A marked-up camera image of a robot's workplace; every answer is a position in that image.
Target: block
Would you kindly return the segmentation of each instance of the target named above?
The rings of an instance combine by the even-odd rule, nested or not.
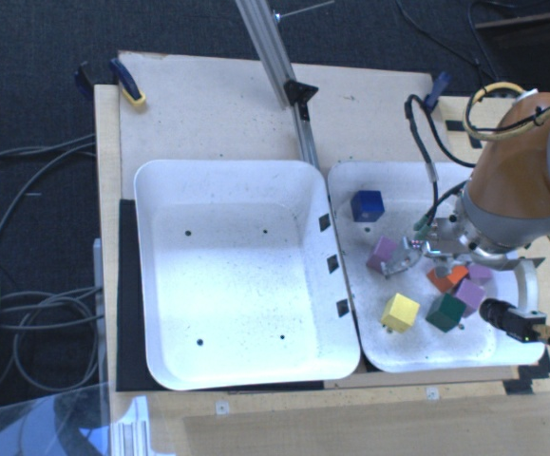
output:
[[[402,294],[395,294],[389,299],[380,322],[398,333],[403,333],[413,326],[420,304]]]
[[[465,309],[466,304],[452,294],[438,295],[428,309],[427,321],[447,333],[458,326]]]
[[[427,273],[428,280],[437,287],[440,293],[447,293],[454,289],[466,276],[468,276],[468,269],[464,265],[456,265],[452,268],[449,275],[445,277],[438,277],[435,275],[435,269],[430,270]]]
[[[470,278],[477,285],[484,285],[492,278],[492,271],[485,265],[471,263],[468,266],[468,278]]]
[[[392,257],[392,253],[397,248],[397,242],[389,237],[382,235],[377,243],[371,249],[370,256],[366,265],[371,269],[382,274],[382,262],[387,262]]]
[[[485,297],[485,289],[472,280],[464,278],[458,286],[454,297],[462,300],[464,304],[466,304],[463,317],[469,317],[480,309],[480,305]]]
[[[374,222],[385,212],[380,191],[357,191],[351,199],[352,219]]]

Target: blue clamp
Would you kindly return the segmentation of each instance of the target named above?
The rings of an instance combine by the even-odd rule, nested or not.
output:
[[[110,59],[110,69],[123,86],[124,97],[133,105],[140,106],[145,102],[145,95],[138,88],[133,76],[123,63],[117,58]]]
[[[442,96],[442,93],[447,88],[447,85],[449,85],[451,79],[452,77],[445,71],[437,77],[435,83],[433,83],[433,88],[431,89],[430,93],[427,94],[427,97],[424,101],[425,108],[428,112],[431,112],[435,109],[435,106],[437,106],[437,102],[439,101],[439,97]]]

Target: hole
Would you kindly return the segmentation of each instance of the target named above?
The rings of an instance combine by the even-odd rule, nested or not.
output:
[[[321,231],[327,230],[332,225],[330,221],[330,215],[323,215],[319,218],[319,228]]]
[[[332,255],[328,258],[328,269],[330,269],[330,274],[339,266],[340,264],[338,263],[338,256]]]

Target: pink cube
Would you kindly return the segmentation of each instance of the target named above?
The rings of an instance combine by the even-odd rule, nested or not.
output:
[[[480,305],[485,297],[485,290],[472,280],[465,278],[459,285],[454,297],[462,300],[464,304],[466,304],[463,317],[469,317],[480,309]]]
[[[492,271],[479,263],[471,263],[468,266],[468,278],[477,285],[484,285],[492,278]]]
[[[370,253],[366,265],[382,274],[382,262],[387,262],[397,248],[397,243],[382,235]]]

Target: metal bracket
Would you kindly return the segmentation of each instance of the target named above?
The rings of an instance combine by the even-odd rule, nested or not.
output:
[[[311,117],[309,116],[308,102],[316,92],[319,90],[316,86],[305,85],[299,83],[296,80],[288,80],[283,85],[285,89],[285,95],[290,102],[291,106],[298,106],[300,118],[305,122],[309,122]]]

